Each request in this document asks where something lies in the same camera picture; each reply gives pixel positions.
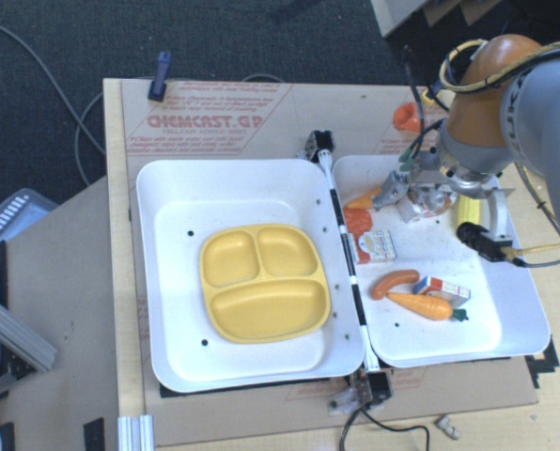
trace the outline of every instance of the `toy carrot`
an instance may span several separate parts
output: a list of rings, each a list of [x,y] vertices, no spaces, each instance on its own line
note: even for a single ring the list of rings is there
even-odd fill
[[[347,206],[347,209],[372,209],[374,205],[372,204],[372,197],[381,193],[381,189],[372,189],[370,192],[351,200]]]
[[[459,321],[466,319],[465,309],[453,309],[448,301],[440,297],[400,292],[389,292],[386,297],[425,318],[434,320],[454,318]]]

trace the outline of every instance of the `toy sausage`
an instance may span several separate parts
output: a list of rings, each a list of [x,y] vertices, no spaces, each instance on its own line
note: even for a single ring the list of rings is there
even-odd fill
[[[416,269],[389,272],[372,288],[372,299],[382,299],[389,290],[398,284],[415,283],[419,280],[420,272]]]

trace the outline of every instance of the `yellow object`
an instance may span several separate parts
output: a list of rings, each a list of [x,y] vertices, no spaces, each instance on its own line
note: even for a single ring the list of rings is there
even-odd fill
[[[455,92],[453,92],[452,90],[445,90],[444,88],[442,88],[437,92],[437,97],[441,99],[441,102],[447,106],[451,105],[451,102],[453,101],[453,98],[455,96],[456,96]],[[432,105],[435,102],[435,100],[429,96],[428,89],[425,89],[420,94],[420,99],[422,100],[422,103],[426,107],[430,107],[430,105]]]
[[[215,329],[237,343],[290,339],[330,314],[318,252],[292,225],[247,225],[210,236],[200,252],[205,305]]]
[[[480,225],[480,200],[458,196],[458,226],[465,222]]]

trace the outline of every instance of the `orange object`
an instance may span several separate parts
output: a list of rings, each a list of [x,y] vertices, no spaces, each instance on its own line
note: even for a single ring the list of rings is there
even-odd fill
[[[393,113],[393,124],[398,131],[420,132],[420,117],[415,102],[400,105]]]
[[[372,299],[382,299],[398,284],[414,283],[418,280],[420,280],[420,272],[416,269],[389,272],[372,288]]]
[[[349,202],[345,207],[347,209],[372,209],[374,207],[374,205],[372,204],[372,197],[380,193],[380,187],[378,187],[377,189],[372,189],[370,192],[367,192],[364,195],[351,200],[351,202]]]
[[[355,242],[357,242],[364,232],[372,228],[372,216],[366,209],[343,209],[343,217],[345,218],[345,226],[350,234],[352,234]],[[370,254],[362,251],[356,244],[357,256],[359,262],[366,264],[370,261]]]
[[[485,80],[540,44],[522,35],[500,35],[478,49],[461,79],[462,85]],[[504,148],[499,112],[506,83],[499,88],[474,94],[456,94],[445,125],[449,135],[462,144]]]
[[[440,297],[399,292],[389,292],[386,297],[425,318],[446,320],[453,317],[457,320],[464,320],[466,317],[463,309],[453,309],[445,299]]]

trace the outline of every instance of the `dark carpet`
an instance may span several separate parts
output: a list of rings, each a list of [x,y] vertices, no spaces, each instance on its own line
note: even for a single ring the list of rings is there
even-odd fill
[[[152,75],[170,51],[170,77],[239,81],[406,85],[436,80],[445,54],[466,39],[516,32],[560,39],[560,0],[505,0],[468,26],[458,9],[433,27],[421,11],[381,36],[369,0],[0,0],[0,25],[23,40],[81,115],[103,78]],[[0,202],[28,187],[62,203],[85,188],[74,158],[77,124],[35,58],[0,30]],[[86,125],[103,144],[97,103]],[[80,139],[89,181],[105,158]]]

